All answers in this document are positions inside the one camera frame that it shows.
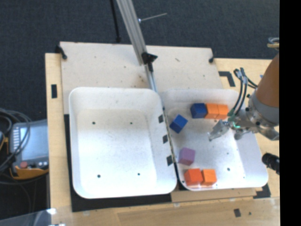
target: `red button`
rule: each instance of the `red button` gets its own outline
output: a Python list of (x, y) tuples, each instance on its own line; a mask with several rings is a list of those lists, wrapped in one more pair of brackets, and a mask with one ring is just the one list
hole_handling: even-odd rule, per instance
[(26, 161), (20, 163), (20, 168), (25, 169), (27, 167), (28, 167), (28, 163)]

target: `empty white tray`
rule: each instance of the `empty white tray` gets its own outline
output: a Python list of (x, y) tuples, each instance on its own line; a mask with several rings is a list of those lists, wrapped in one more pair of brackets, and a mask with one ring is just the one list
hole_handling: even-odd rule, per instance
[(167, 194), (177, 178), (162, 103), (150, 89), (76, 88), (69, 96), (71, 163), (81, 197)]
[[(235, 131), (229, 130), (222, 137), (209, 141), (208, 132), (217, 123), (212, 119), (193, 119), (190, 107), (194, 103), (226, 104), (233, 108), (238, 93), (226, 89), (172, 89), (161, 93), (169, 124), (177, 114), (188, 122), (177, 134), (170, 129), (172, 146), (178, 162), (180, 150), (188, 147), (196, 151), (195, 161), (186, 166), (177, 163), (179, 179), (192, 191), (261, 187), (268, 181), (266, 166), (261, 161), (261, 152), (254, 134), (243, 135), (235, 140)], [(189, 168), (215, 169), (217, 182), (213, 186), (188, 187), (184, 173)]]

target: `cube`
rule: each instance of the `cube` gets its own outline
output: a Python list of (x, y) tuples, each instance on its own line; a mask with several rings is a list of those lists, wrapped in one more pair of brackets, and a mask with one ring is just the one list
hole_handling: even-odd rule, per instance
[(187, 186), (198, 186), (204, 181), (200, 168), (188, 169), (184, 178)]
[(207, 115), (207, 108), (204, 103), (194, 103), (190, 111), (192, 118), (204, 118)]
[(188, 120), (182, 117), (180, 114), (176, 116), (173, 122), (169, 125), (171, 129), (173, 129), (176, 133), (180, 133), (180, 131), (184, 128)]
[(196, 151), (187, 147), (183, 147), (179, 155), (179, 163), (190, 166), (194, 162)]
[(203, 169), (202, 170), (203, 181), (202, 186), (212, 186), (217, 182), (216, 174), (214, 169)]
[(224, 120), (228, 117), (229, 108), (227, 105), (217, 105), (218, 107), (218, 116), (217, 120)]
[(208, 114), (205, 116), (206, 119), (215, 119), (219, 115), (217, 104), (207, 103), (206, 108)]

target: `dark blue block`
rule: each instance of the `dark blue block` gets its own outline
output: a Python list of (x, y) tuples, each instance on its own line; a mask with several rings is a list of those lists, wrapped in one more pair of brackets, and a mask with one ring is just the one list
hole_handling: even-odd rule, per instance
[(184, 128), (188, 120), (182, 117), (180, 114), (176, 116), (173, 122), (169, 125), (171, 129), (173, 129), (176, 133), (180, 133), (180, 131)]
[(204, 118), (208, 111), (204, 103), (195, 103), (190, 108), (192, 118)]

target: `red-orange cube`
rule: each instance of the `red-orange cube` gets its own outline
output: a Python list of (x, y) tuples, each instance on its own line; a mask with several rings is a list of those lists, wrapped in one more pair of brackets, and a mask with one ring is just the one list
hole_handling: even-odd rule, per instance
[(203, 175), (200, 168), (188, 169), (184, 173), (187, 186), (197, 186), (203, 182)]
[(202, 170), (203, 182), (201, 185), (203, 186), (212, 186), (217, 182), (216, 173), (214, 169), (203, 169)]
[(215, 119), (219, 115), (217, 104), (207, 103), (206, 104), (208, 114), (205, 115), (206, 119)]
[(217, 105), (218, 108), (218, 116), (217, 120), (224, 120), (228, 117), (229, 108), (227, 105)]

